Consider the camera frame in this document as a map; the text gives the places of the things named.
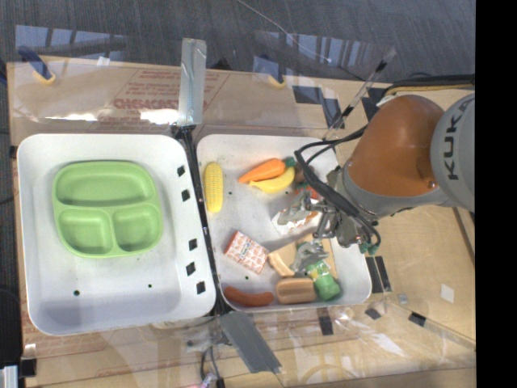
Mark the green divided plate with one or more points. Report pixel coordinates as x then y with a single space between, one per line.
107 208

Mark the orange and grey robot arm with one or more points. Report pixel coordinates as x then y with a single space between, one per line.
396 152

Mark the white plastic tray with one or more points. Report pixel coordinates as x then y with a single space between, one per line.
250 212
121 297

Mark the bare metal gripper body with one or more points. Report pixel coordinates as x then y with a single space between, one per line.
343 226

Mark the orange and white carton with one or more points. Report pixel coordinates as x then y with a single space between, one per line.
245 252

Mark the tan hot dog bun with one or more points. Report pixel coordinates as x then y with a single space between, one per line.
295 291

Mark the white and orange packet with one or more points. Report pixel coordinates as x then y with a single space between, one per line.
288 221

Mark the brown cardboard board red print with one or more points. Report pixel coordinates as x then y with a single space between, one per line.
101 95

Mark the yellow banana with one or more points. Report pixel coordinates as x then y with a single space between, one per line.
276 184

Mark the orange carrot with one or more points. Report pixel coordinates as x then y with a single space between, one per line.
262 171

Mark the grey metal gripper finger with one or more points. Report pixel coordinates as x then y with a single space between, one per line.
297 212
309 254

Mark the yellow corn cob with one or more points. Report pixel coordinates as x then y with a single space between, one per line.
213 186

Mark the tan pizza slice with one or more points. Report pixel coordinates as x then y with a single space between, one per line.
280 259

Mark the red sausage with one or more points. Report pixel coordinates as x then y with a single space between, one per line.
248 297

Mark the red toy food piece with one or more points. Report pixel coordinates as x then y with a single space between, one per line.
309 192

